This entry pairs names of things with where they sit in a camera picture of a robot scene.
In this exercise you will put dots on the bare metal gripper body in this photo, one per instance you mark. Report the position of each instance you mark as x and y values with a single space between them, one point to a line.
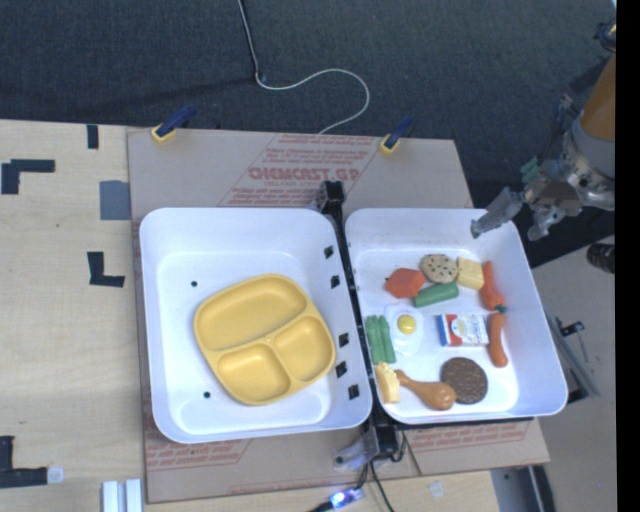
555 195

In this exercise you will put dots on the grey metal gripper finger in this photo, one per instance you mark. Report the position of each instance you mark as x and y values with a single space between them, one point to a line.
545 224
496 212

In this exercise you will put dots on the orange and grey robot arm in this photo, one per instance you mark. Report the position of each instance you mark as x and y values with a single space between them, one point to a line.
598 107

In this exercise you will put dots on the yellow cheese wedge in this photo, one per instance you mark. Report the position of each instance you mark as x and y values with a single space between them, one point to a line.
470 273

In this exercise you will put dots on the orange carrot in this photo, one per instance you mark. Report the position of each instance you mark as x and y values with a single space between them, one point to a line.
491 287

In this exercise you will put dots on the tan chocolate chip biscuit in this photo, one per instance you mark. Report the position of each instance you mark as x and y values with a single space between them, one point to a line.
438 268

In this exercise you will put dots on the green toy cucumber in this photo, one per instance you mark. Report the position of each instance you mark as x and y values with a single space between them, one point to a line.
436 294

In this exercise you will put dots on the orange toy block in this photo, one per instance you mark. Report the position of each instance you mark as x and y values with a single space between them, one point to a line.
404 283

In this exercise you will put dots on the white red blue carton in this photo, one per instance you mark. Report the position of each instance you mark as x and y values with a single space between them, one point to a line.
462 330

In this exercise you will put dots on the orange-brown sausage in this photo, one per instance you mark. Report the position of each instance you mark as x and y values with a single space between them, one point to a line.
497 340

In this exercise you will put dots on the white fried egg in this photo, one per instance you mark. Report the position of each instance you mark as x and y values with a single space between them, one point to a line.
406 327

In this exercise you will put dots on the white plastic tray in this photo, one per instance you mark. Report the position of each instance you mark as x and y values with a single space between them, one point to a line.
530 370
175 350

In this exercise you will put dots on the thin black rod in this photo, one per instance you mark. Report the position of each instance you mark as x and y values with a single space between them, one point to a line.
356 300

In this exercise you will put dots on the brown burger patty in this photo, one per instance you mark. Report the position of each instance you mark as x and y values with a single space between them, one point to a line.
465 381

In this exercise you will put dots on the green asparagus bundle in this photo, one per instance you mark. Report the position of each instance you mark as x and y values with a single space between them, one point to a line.
380 340

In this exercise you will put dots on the brown chicken drumstick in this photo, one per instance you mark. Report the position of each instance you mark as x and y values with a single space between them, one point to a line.
432 392

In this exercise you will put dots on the yellow toy fries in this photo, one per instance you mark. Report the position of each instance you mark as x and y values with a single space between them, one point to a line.
388 384

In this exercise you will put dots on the yellow divided plate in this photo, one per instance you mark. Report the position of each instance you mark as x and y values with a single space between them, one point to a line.
260 320

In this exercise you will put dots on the brown cardboard board, red print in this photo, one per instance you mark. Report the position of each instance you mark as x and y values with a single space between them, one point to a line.
210 170

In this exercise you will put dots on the black cylinder on white bracket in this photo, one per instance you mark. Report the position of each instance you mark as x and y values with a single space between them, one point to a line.
602 257

